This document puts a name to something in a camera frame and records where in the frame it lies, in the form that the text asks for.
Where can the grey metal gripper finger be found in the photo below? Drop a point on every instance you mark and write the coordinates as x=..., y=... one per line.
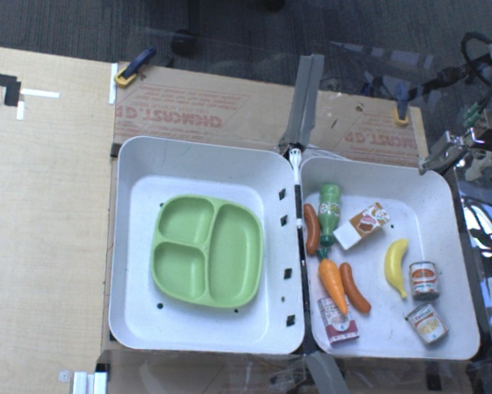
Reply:
x=482, y=166
x=443, y=145

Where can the brown and white carton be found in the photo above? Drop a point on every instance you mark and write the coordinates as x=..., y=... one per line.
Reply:
x=359, y=229

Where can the yellow banana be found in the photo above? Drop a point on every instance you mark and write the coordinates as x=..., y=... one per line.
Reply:
x=395, y=261

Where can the red and white can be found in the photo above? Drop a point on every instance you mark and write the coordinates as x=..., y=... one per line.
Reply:
x=424, y=280

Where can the green plastic bottle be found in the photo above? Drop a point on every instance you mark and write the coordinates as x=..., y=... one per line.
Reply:
x=329, y=210

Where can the orange-brown toy sausage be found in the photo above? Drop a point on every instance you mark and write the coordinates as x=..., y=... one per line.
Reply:
x=354, y=288
x=313, y=230

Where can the yellow and white can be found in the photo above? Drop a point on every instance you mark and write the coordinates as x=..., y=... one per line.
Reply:
x=428, y=324

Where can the orange toy carrot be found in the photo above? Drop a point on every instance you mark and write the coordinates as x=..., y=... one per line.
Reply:
x=333, y=279

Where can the brown cardboard board red print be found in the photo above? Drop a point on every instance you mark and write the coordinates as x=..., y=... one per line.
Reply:
x=255, y=113

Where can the white plastic tray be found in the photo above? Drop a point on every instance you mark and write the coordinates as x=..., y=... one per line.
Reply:
x=389, y=336
x=135, y=320

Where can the red and white carton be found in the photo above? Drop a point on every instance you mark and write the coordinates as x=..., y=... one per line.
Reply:
x=337, y=323

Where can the green divided plate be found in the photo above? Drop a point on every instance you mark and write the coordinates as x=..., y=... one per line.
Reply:
x=235, y=252

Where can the black office chair base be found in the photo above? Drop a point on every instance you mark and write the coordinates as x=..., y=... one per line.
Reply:
x=190, y=4

